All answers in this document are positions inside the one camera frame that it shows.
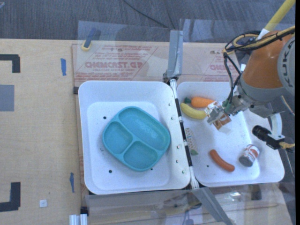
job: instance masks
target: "gray carpet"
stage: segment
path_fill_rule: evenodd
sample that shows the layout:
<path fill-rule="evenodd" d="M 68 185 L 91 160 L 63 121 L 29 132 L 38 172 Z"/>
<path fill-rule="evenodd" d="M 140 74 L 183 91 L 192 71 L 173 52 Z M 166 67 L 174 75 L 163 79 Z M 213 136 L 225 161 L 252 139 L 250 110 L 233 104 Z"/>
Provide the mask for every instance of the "gray carpet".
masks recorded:
<path fill-rule="evenodd" d="M 77 39 L 78 32 L 79 35 L 85 34 L 78 27 L 79 21 L 165 28 L 168 31 L 182 29 L 184 20 L 181 19 L 197 19 L 201 22 L 188 37 L 189 41 L 228 42 L 244 31 L 260 30 L 285 0 L 1 1 L 5 5 L 0 8 L 0 38 Z M 295 6 L 281 21 L 283 28 L 291 24 L 295 24 Z M 143 29 L 134 28 L 126 27 L 119 39 L 168 41 L 168 32 L 154 28 L 147 34 Z M 286 99 L 294 110 L 294 98 Z M 276 101 L 273 108 L 286 111 L 281 101 Z M 284 135 L 294 142 L 294 117 L 289 112 L 283 113 L 282 117 Z M 293 193 L 290 184 L 295 182 L 295 154 L 281 151 L 281 156 L 286 166 L 282 182 L 289 184 L 289 189 L 285 190 L 286 197 L 289 197 Z M 295 223 L 295 200 L 287 199 L 286 202 Z"/>

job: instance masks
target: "silver can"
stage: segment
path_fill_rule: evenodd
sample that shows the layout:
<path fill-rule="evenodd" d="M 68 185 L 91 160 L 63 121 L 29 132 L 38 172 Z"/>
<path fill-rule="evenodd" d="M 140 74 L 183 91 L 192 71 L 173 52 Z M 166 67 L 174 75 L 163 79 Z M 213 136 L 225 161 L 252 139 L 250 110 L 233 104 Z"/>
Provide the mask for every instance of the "silver can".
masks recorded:
<path fill-rule="evenodd" d="M 260 151 L 253 144 L 249 144 L 243 151 L 242 155 L 239 158 L 240 163 L 246 167 L 251 167 L 255 160 L 257 159 Z"/>

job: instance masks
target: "yellow banana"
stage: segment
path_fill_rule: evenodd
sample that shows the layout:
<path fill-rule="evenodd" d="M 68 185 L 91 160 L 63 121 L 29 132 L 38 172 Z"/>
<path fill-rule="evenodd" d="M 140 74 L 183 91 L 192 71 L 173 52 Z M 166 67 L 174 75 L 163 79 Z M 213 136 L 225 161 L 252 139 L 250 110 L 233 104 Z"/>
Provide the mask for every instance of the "yellow banana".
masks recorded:
<path fill-rule="evenodd" d="M 205 111 L 194 109 L 185 103 L 181 103 L 180 107 L 182 112 L 191 118 L 204 119 L 206 117 Z"/>

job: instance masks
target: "toy hot dog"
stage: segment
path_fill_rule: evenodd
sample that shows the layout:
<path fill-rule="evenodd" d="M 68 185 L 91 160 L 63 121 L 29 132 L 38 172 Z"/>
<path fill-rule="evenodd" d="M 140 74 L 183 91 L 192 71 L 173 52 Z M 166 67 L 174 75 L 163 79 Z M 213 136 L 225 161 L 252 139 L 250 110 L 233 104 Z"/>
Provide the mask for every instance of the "toy hot dog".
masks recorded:
<path fill-rule="evenodd" d="M 224 161 L 219 156 L 219 154 L 217 153 L 216 150 L 214 150 L 214 149 L 210 150 L 210 156 L 216 162 L 216 164 L 218 164 L 220 167 L 222 167 L 226 171 L 229 171 L 229 172 L 233 172 L 234 171 L 235 167 L 233 165 L 227 163 L 226 161 Z"/>

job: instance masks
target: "blue plate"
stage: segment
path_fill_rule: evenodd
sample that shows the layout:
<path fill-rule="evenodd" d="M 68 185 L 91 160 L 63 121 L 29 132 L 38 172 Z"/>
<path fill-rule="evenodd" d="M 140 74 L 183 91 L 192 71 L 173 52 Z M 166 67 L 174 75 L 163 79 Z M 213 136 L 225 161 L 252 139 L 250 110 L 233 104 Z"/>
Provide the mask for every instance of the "blue plate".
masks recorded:
<path fill-rule="evenodd" d="M 119 111 L 102 135 L 106 149 L 135 171 L 153 167 L 168 149 L 171 137 L 158 120 L 130 106 Z"/>

